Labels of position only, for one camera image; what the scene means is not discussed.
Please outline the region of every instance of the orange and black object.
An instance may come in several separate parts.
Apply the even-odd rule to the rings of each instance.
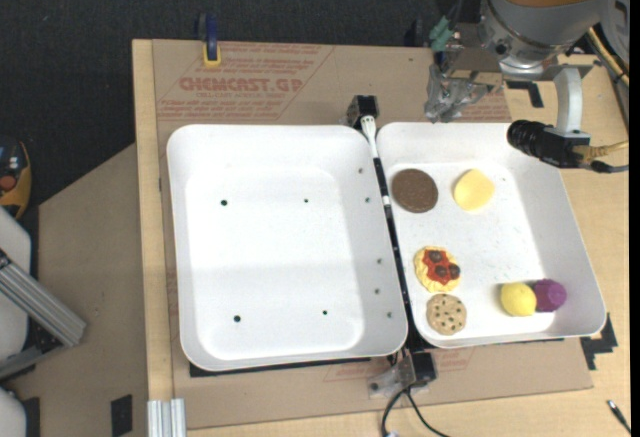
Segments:
[[[31,195],[31,163],[19,140],[0,135],[0,205],[19,219]]]

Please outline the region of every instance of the blue clamp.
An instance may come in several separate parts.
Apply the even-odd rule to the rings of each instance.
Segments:
[[[198,39],[203,42],[202,57],[205,67],[216,67],[220,64],[220,45],[218,44],[218,22],[211,14],[200,14],[197,21]]]

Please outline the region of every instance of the purple object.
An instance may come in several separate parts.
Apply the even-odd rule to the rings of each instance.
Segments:
[[[542,279],[533,287],[538,300],[536,311],[550,313],[567,301],[567,290],[559,282]]]

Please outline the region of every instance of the cardboard sheet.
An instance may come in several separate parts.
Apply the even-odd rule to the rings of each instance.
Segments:
[[[197,41],[153,41],[167,295],[175,397],[190,429],[377,410],[366,379],[386,359],[192,377],[178,329],[175,250],[166,143],[191,123],[337,124],[355,95],[375,95],[379,126],[425,121],[430,51],[422,48],[223,42],[205,68]],[[464,121],[510,122],[502,94],[465,110]],[[421,404],[511,397],[592,386],[576,339],[433,352],[439,378]]]

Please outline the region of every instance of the brown toy patty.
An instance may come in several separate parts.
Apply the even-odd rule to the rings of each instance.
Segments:
[[[407,211],[424,213],[438,202],[438,187],[429,174],[418,169],[398,172],[391,183],[395,201]]]
[[[445,336],[460,332],[467,323],[467,308],[458,297],[440,293],[427,302],[427,322]]]

